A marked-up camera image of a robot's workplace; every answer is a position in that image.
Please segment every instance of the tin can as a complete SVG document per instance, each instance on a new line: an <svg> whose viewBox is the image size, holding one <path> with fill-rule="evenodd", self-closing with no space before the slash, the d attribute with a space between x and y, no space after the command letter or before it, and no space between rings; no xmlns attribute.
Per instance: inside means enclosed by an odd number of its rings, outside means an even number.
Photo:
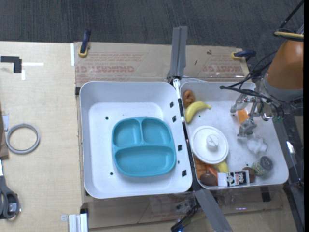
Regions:
<svg viewBox="0 0 309 232"><path fill-rule="evenodd" d="M273 163L269 157L263 156L259 160L252 163L251 168L254 169L257 176L262 176L272 170Z"/></svg>

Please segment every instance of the gray ring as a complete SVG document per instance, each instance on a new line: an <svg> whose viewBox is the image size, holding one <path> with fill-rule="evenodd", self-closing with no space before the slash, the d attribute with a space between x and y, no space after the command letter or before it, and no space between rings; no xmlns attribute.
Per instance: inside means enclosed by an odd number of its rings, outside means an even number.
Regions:
<svg viewBox="0 0 309 232"><path fill-rule="evenodd" d="M17 129L19 129L19 128L29 128L29 129L33 130L34 133L35 133L36 136L37 136L37 141L36 141L36 142L34 143L34 145L33 145L32 147L30 147L29 149L25 149L25 150L15 149L15 148L13 148L13 147L11 146L11 144L10 144L10 136L11 136L11 134L12 134L15 130L17 130ZM16 154L20 154L20 155L24 155L24 154L27 154L27 153L30 153L31 151L33 151L33 150L38 146L39 142L40 142L40 134L39 134L38 129L37 129L35 126L33 126L33 125L31 125L31 124L27 124L27 123L21 123L21 124L16 124L16 125L12 126L12 127L8 130L8 133L6 134L6 144L8 145L8 148L9 148L12 152L14 152L14 153L16 153Z"/></svg>

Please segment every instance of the blue clamp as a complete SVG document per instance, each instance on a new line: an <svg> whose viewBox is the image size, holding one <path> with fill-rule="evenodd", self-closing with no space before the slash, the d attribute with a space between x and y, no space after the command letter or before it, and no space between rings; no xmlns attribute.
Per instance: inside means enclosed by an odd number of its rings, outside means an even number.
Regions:
<svg viewBox="0 0 309 232"><path fill-rule="evenodd" d="M84 58L88 53L88 41L90 37L90 30L86 29L84 32L82 45L79 47L78 56Z"/></svg>
<svg viewBox="0 0 309 232"><path fill-rule="evenodd" d="M232 59L241 59L242 57L246 57L246 61L248 61L251 57L256 55L256 51L253 50L243 50L240 52L232 52Z"/></svg>

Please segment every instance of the banana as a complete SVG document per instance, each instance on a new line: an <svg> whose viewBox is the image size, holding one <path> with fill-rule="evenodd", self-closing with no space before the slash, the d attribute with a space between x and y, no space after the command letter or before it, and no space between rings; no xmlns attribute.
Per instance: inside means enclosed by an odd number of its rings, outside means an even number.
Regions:
<svg viewBox="0 0 309 232"><path fill-rule="evenodd" d="M193 102L192 104L190 104L185 112L184 112L184 118L185 118L185 121L187 123L190 123L190 121L192 120L194 114L201 110L201 109L204 109L204 108L211 108L210 105L207 105L205 104L203 101L197 101L197 102Z"/></svg>
<svg viewBox="0 0 309 232"><path fill-rule="evenodd" d="M228 165L225 161L221 161L217 164L215 164L216 168L219 172L229 172Z"/></svg>

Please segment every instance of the blue divided plate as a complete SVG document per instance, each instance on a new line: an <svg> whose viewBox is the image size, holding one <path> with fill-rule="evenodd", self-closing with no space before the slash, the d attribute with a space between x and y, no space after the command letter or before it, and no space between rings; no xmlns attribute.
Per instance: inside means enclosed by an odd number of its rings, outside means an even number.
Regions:
<svg viewBox="0 0 309 232"><path fill-rule="evenodd" d="M176 163L175 144L169 127L152 117L119 121L112 130L112 155L118 170L133 177L165 174Z"/></svg>

